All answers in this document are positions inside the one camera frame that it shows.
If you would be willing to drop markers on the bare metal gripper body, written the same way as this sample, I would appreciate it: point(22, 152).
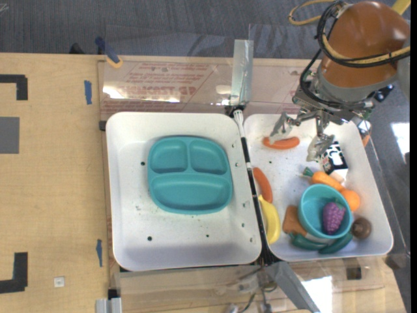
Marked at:
point(329, 108)

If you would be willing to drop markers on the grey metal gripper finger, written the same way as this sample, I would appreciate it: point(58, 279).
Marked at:
point(282, 126)
point(321, 143)

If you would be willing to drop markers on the orange sausage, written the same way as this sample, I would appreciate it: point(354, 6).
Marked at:
point(284, 143)
point(264, 184)

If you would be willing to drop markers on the black and white milk carton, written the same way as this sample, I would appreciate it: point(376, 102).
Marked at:
point(335, 160)

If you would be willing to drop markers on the orange carrot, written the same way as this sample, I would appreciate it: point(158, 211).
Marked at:
point(327, 179)

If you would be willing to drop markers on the white plastic tray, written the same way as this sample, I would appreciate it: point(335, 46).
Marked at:
point(137, 207)
point(286, 174)

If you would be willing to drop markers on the orange fruit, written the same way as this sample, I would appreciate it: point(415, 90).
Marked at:
point(352, 199)

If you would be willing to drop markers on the teal bowl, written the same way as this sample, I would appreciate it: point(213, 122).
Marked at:
point(311, 207)

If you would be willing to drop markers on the purple grapes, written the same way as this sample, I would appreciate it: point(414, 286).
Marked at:
point(333, 218)

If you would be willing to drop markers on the brown bread slice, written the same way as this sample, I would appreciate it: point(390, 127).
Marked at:
point(291, 222)

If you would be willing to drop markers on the yellow banana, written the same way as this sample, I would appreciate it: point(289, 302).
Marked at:
point(273, 220)

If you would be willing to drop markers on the brown mushroom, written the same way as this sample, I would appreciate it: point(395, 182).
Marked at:
point(361, 228)

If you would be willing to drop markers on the green pepper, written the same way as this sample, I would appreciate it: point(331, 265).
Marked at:
point(339, 244)

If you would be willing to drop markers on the teal divided plate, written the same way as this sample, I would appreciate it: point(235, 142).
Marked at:
point(190, 187)

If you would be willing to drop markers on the brown cardboard board red print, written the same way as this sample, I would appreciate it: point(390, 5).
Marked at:
point(163, 86)

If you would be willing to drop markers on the black cylinder on white bracket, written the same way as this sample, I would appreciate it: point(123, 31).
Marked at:
point(384, 93)

